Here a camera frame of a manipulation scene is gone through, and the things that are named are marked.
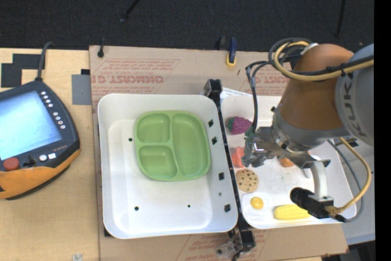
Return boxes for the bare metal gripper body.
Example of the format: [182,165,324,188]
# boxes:
[244,127,290,163]

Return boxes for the salmon orange toy food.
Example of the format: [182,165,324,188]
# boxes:
[230,146,247,169]

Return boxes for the brown chocolate chip biscuit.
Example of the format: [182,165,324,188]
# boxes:
[235,168,260,193]

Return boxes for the small orange toy food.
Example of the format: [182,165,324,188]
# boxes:
[279,156,296,169]

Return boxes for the purple toy grapes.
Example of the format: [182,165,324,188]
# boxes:
[225,116,254,136]

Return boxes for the white plastic tray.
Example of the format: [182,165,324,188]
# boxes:
[219,94,358,230]
[97,93,239,240]

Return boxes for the white fried egg toy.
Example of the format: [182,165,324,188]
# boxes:
[241,191,273,218]

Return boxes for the yellow corn cob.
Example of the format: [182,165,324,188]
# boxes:
[273,204,312,221]

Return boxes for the white printed paper slip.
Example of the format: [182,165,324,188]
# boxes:
[221,87,255,99]

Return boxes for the green divided plate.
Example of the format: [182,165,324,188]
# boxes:
[134,110,212,182]

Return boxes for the brown cardboard board red print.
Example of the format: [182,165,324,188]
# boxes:
[88,45,349,261]

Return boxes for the black cylinder on white bracket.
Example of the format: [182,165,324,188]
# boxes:
[289,155,335,219]

